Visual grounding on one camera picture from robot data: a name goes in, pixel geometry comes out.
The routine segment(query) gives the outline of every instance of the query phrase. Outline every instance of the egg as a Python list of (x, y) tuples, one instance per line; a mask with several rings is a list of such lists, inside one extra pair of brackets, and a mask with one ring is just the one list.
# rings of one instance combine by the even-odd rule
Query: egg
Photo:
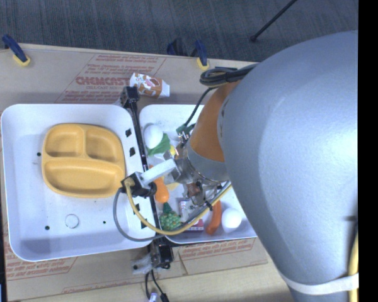
[(147, 148), (155, 148), (163, 139), (163, 135), (164, 133), (158, 125), (151, 124), (144, 129), (144, 143)]
[(221, 225), (226, 233), (231, 233), (237, 229), (242, 222), (242, 216), (238, 210), (227, 208), (222, 212)]

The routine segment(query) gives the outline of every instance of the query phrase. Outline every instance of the white plastic tray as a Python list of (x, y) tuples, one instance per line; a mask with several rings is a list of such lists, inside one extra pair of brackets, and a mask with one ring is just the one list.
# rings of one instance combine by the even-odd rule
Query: white plastic tray
[[(198, 108), (196, 115), (192, 118), (190, 124), (196, 122), (202, 108), (203, 106)], [(184, 124), (184, 122), (189, 118), (193, 109), (194, 105), (148, 105), (140, 112), (140, 128), (143, 132), (148, 125), (156, 124), (169, 136), (171, 143), (173, 145), (177, 145), (179, 138), (175, 130)], [(148, 163), (152, 165), (161, 163), (163, 160), (160, 159), (160, 157), (162, 156), (157, 155), (157, 157), (149, 157)], [(169, 192), (168, 203), (177, 213), (179, 213), (178, 203), (180, 198), (183, 198), (182, 194), (183, 186), (178, 186), (176, 189)], [(221, 199), (221, 204), (223, 212), (227, 208), (234, 208), (240, 212), (242, 222), (235, 231), (226, 233), (220, 226), (213, 235), (209, 235), (206, 232), (184, 232), (173, 237), (168, 237), (168, 239), (174, 243), (183, 245), (188, 243), (215, 242), (221, 240), (256, 237), (256, 233), (246, 218), (246, 215), (233, 190), (230, 190), (226, 195), (224, 195), (224, 197)], [(159, 203), (157, 204), (157, 213), (158, 215), (162, 213), (162, 205)], [(203, 218), (205, 227), (210, 219), (211, 213), (208, 213)]]
[[(77, 255), (143, 247), (149, 242), (132, 242), (123, 237), (113, 221), (114, 196), (73, 198), (57, 194), (42, 179), (43, 139), (59, 123), (85, 123), (110, 129), (122, 141), (126, 174), (142, 171), (132, 119), (116, 105), (91, 104), (17, 104), (1, 117), (4, 185), (6, 190), (9, 242), (13, 252), (24, 260), (39, 261)], [(135, 155), (130, 156), (130, 149)], [(140, 212), (151, 223), (154, 218), (148, 199), (136, 198)], [(136, 238), (154, 235), (142, 228), (133, 215), (126, 196), (120, 196), (118, 219), (122, 228)], [(66, 225), (75, 215), (79, 224)]]

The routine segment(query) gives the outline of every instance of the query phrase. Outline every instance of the white cable tie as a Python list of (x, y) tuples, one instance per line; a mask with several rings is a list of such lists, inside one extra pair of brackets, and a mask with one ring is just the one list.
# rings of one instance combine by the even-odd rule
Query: white cable tie
[(358, 273), (315, 285), (297, 283), (285, 277), (280, 271), (278, 273), (290, 288), (308, 295), (327, 295), (344, 291), (352, 291), (360, 286)]

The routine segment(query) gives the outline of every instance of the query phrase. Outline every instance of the black hole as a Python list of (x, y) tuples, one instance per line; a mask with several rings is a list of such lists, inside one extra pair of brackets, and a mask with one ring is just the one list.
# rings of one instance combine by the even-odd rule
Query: black hole
[(145, 224), (143, 224), (143, 222), (141, 221), (141, 229), (145, 228), (147, 226), (145, 226)]
[(137, 204), (136, 208), (137, 208), (138, 211), (140, 211), (140, 204)]

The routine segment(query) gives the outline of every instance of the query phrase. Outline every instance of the cardboard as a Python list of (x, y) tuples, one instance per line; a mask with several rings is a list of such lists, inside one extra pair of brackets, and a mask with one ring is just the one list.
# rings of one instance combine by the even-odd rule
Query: cardboard
[[(191, 57), (20, 45), (31, 58), (27, 67), (13, 60), (12, 51), (0, 49), (0, 116), (8, 106), (19, 103), (113, 104), (134, 72), (160, 77), (170, 85), (168, 98), (143, 96), (139, 109), (148, 104), (195, 104), (205, 90), (198, 81), (202, 69)], [(240, 68), (250, 64), (215, 59), (209, 62), (210, 67)], [(144, 281), (143, 274), (133, 274), (130, 262), (146, 255), (146, 247), (43, 262), (19, 259), (8, 242), (1, 132), (0, 168), (8, 301)], [(186, 245), (173, 251), (175, 261), (170, 270), (159, 272), (161, 279), (267, 263), (258, 238)]]

